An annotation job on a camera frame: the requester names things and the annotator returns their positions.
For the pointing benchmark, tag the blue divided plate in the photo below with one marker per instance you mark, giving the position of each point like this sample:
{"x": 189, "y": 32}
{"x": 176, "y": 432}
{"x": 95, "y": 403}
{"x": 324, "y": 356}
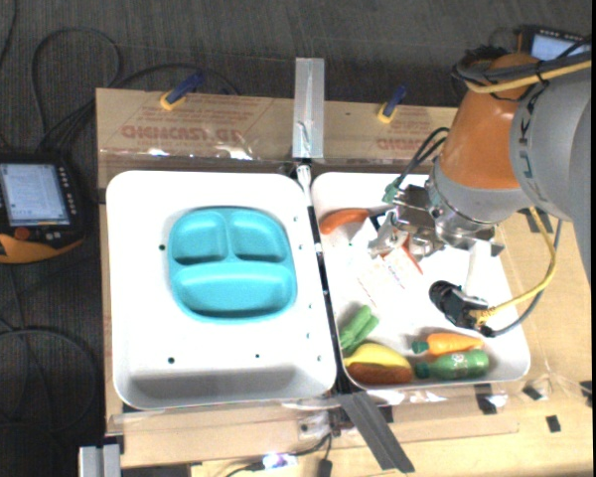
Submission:
{"x": 231, "y": 266}

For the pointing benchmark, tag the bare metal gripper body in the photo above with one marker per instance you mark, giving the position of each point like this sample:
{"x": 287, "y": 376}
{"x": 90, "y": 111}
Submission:
{"x": 444, "y": 219}

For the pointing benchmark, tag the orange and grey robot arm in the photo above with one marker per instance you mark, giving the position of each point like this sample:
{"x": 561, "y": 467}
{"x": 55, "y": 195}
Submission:
{"x": 482, "y": 137}

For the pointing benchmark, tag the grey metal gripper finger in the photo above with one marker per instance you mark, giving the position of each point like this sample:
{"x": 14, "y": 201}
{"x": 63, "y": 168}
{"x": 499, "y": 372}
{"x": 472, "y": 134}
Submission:
{"x": 383, "y": 239}
{"x": 421, "y": 249}

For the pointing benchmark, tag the orange carrot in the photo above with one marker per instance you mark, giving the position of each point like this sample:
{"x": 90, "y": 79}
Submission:
{"x": 449, "y": 343}

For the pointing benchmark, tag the green plastic bottle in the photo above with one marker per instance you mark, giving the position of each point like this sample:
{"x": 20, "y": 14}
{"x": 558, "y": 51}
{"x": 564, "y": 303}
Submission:
{"x": 457, "y": 365}

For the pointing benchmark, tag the white and orange carton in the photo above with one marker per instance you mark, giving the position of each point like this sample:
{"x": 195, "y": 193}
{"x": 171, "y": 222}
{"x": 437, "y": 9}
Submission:
{"x": 385, "y": 276}

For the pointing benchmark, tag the green toy pea pod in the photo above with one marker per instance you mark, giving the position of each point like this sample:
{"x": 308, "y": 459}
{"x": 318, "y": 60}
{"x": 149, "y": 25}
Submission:
{"x": 358, "y": 327}

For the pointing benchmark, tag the brown toy bread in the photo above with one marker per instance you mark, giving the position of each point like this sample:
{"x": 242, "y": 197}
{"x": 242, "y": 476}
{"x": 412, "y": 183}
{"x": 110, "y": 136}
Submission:
{"x": 380, "y": 374}

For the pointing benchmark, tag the black cylinder on white bracket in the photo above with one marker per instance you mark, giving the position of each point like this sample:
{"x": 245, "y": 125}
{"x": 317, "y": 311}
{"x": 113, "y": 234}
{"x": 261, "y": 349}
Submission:
{"x": 454, "y": 303}

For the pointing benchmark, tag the yellow banana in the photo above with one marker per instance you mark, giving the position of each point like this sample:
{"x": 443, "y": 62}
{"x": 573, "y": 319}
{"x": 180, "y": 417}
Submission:
{"x": 377, "y": 355}

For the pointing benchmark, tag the orange toy sausage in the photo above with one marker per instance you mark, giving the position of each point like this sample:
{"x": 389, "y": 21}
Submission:
{"x": 340, "y": 219}

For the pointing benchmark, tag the brown cardboard board red print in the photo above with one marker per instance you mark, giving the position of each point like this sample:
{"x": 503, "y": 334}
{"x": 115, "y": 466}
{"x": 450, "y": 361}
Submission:
{"x": 258, "y": 122}

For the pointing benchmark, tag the white plastic tray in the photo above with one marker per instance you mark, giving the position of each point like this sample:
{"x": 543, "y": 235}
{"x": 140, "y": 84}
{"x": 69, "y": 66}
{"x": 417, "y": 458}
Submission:
{"x": 457, "y": 271}
{"x": 139, "y": 276}

